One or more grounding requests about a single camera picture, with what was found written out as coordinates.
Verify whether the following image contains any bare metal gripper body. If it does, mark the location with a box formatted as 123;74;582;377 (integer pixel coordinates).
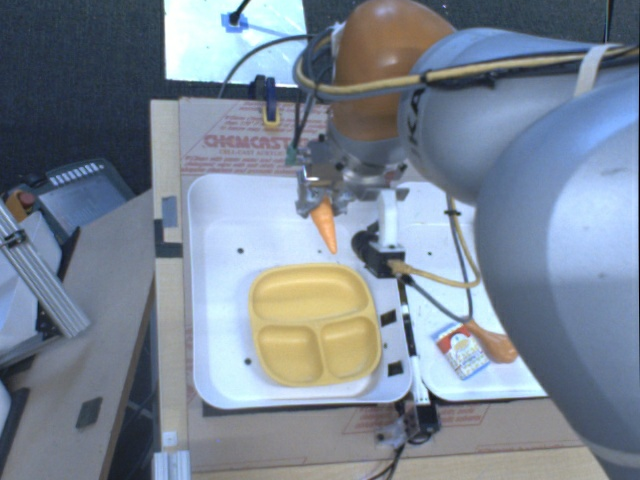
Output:
297;136;409;203

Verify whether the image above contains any orange toy carrot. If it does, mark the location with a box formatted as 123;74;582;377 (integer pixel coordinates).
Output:
309;195;339;256

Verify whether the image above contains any yellow divided plate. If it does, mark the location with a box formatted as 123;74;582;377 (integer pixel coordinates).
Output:
247;262;384;389

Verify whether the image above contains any brown cardboard board, red print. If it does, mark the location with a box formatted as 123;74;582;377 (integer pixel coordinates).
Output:
177;96;601;474

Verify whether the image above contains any white plastic tray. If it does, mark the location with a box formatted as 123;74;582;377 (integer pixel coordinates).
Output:
398;181;550;403
186;172;415;411

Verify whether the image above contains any thin black and white rod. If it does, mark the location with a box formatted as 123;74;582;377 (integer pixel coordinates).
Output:
399;303;432;406

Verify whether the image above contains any red, white and blue carton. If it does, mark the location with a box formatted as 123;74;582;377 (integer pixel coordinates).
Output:
431;323;492;382

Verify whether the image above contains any orange toy drumstick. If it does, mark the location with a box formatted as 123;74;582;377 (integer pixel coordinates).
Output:
461;318;520;365

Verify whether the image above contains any black cylinder on white bracket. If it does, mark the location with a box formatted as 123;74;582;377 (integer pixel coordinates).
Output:
350;187;407;280

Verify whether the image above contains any black block with thin wires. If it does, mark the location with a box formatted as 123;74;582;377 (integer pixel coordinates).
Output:
405;403;443;437

